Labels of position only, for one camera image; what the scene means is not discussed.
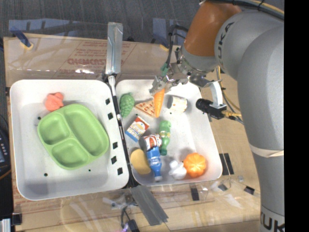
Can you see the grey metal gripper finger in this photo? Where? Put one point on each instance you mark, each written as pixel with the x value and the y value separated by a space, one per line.
pixel 157 84
pixel 169 86

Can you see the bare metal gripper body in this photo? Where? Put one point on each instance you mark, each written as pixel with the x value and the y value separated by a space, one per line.
pixel 179 72

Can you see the orange carrot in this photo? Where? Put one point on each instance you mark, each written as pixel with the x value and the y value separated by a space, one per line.
pixel 158 104

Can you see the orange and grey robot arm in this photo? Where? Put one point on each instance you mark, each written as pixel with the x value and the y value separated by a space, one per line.
pixel 256 81

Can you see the pizza slice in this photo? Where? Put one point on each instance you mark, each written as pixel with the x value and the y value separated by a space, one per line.
pixel 147 107

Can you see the green grapes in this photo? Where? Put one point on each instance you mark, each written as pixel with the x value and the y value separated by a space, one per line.
pixel 126 104

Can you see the white blue orange carton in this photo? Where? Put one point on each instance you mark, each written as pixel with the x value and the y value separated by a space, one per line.
pixel 137 128

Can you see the green bottle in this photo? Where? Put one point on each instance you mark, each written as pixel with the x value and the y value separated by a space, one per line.
pixel 165 136

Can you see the white plastic tray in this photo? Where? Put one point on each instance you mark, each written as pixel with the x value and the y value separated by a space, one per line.
pixel 29 129
pixel 193 134

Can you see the red and white can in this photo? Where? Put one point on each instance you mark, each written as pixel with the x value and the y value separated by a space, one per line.
pixel 152 141

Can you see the blue bottle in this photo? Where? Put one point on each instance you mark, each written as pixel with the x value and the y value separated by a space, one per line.
pixel 154 162

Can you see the orange pumpkin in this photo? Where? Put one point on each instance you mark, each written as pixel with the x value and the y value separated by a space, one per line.
pixel 194 165

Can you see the white garlic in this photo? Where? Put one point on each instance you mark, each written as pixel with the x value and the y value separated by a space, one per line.
pixel 178 170

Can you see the green divided plate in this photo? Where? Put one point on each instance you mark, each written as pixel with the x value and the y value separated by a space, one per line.
pixel 72 134

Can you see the brown cardboard board red print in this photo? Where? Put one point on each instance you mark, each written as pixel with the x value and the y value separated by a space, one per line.
pixel 60 54

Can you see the salmon pink toy food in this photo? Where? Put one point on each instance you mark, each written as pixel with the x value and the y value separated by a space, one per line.
pixel 54 102

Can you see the black cylinder on white bracket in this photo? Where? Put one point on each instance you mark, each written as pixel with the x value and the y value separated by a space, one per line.
pixel 210 107

